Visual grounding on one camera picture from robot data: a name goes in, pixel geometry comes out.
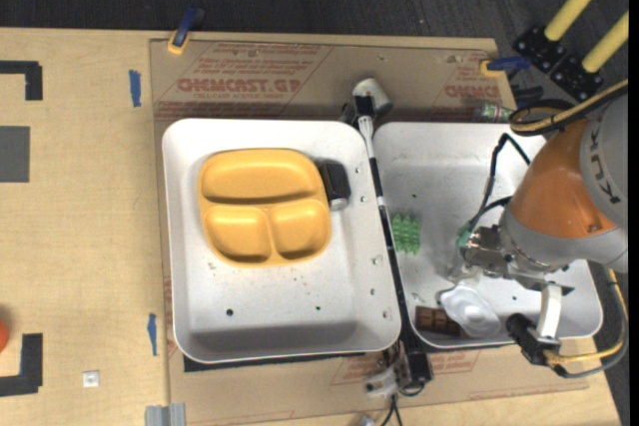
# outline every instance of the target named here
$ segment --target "black corner marker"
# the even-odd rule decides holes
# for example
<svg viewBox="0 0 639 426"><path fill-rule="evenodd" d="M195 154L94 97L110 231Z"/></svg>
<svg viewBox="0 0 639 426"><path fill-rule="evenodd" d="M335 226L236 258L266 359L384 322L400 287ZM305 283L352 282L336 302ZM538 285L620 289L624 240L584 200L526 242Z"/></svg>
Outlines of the black corner marker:
<svg viewBox="0 0 639 426"><path fill-rule="evenodd" d="M38 61L0 61L0 75L24 75L24 99L42 100L42 66Z"/></svg>
<svg viewBox="0 0 639 426"><path fill-rule="evenodd" d="M0 397L36 394L42 385L42 334L23 334L20 374L0 378Z"/></svg>

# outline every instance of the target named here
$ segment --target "white tray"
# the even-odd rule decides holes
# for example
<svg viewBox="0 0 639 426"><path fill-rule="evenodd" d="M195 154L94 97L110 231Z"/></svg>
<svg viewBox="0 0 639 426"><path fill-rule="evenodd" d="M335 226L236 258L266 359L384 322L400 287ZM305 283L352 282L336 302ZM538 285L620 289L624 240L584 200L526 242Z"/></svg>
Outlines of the white tray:
<svg viewBox="0 0 639 426"><path fill-rule="evenodd" d="M465 348L512 342L504 323L514 312L531 319L539 316L541 293L524 289L512 280L482 276L476 286L501 319L493 338L450 338L414 327L415 307L438 307L437 296L454 284L446 276L455 254L457 230L477 211L488 176L492 151L504 132L513 136L533 157L545 144L542 137L518 138L506 125L389 123L374 136L384 198L391 214L411 213L419 218L420 249L397 255L413 329L436 348ZM507 144L497 162L493 200L510 196L523 178L526 166ZM501 209L487 213L481 225L497 223ZM602 311L585 261L552 277L575 290L563 300L559 337L594 334Z"/></svg>
<svg viewBox="0 0 639 426"><path fill-rule="evenodd" d="M286 148L346 168L352 196L331 213L322 255L286 266L238 268L209 249L197 176L214 153ZM203 363L379 351L401 328L395 289L360 134L338 122L183 120L162 140L174 330Z"/></svg>

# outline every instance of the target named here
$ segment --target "gray square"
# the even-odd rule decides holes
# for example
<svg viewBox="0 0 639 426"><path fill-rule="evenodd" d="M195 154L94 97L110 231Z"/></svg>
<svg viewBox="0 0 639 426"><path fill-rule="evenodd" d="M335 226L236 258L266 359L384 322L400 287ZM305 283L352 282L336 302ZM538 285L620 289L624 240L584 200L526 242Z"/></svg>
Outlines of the gray square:
<svg viewBox="0 0 639 426"><path fill-rule="evenodd" d="M30 127L0 127L0 183L29 183Z"/></svg>

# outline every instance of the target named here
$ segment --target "green plastic object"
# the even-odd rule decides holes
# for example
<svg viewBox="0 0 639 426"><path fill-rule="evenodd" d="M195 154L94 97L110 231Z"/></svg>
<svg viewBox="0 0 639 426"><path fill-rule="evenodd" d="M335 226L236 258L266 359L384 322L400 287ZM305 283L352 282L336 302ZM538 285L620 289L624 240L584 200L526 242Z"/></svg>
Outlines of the green plastic object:
<svg viewBox="0 0 639 426"><path fill-rule="evenodd" d="M419 220L411 215L395 215L390 223L397 252L419 252Z"/></svg>

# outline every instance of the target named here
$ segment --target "yellow divided plate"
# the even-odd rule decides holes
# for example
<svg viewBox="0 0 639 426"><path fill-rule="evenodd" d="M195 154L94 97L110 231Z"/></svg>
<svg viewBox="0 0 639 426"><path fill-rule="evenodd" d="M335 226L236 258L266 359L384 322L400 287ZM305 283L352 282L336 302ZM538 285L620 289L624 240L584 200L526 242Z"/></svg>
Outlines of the yellow divided plate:
<svg viewBox="0 0 639 426"><path fill-rule="evenodd" d="M297 151L213 155L200 169L198 200L209 247L237 266L311 259L330 240L320 172Z"/></svg>

